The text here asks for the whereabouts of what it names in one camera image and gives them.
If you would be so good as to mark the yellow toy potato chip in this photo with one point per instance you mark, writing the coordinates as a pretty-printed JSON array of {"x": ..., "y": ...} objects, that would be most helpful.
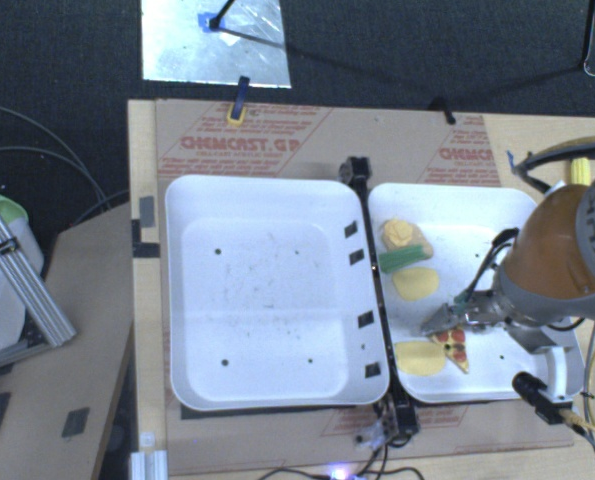
[
  {"x": 417, "y": 283},
  {"x": 419, "y": 358}
]

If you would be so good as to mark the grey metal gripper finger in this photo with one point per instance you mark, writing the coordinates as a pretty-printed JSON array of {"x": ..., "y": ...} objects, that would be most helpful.
[
  {"x": 469, "y": 324},
  {"x": 439, "y": 319}
]

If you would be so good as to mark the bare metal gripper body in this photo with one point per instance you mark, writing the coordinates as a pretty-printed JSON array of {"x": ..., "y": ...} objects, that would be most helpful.
[{"x": 492, "y": 309}]

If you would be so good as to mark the toy pizza slice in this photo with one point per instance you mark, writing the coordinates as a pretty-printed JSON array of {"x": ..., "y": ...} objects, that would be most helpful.
[{"x": 457, "y": 350}]

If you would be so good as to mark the green toy celery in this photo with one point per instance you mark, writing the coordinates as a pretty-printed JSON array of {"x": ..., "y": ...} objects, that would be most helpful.
[{"x": 402, "y": 259}]

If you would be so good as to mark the black cylinder on white bracket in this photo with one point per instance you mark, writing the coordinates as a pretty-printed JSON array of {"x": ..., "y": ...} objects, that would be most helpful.
[{"x": 547, "y": 393}]

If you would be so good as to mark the yellow toy corn cob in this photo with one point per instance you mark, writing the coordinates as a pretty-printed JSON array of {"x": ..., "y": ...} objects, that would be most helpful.
[{"x": 580, "y": 170}]

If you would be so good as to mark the brown cardboard board red print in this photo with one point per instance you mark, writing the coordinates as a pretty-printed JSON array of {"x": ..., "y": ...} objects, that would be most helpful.
[{"x": 277, "y": 138}]

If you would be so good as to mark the tan toy bread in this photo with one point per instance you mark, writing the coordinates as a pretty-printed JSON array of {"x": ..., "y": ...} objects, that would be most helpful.
[{"x": 402, "y": 234}]

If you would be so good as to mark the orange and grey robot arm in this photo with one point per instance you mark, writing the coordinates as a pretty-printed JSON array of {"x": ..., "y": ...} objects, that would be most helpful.
[{"x": 552, "y": 248}]

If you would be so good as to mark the thin black rod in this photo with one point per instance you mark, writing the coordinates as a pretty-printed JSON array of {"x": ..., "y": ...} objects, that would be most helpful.
[{"x": 372, "y": 248}]

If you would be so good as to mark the white plastic tray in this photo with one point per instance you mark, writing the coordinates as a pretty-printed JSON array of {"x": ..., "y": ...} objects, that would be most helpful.
[
  {"x": 267, "y": 293},
  {"x": 477, "y": 218}
]

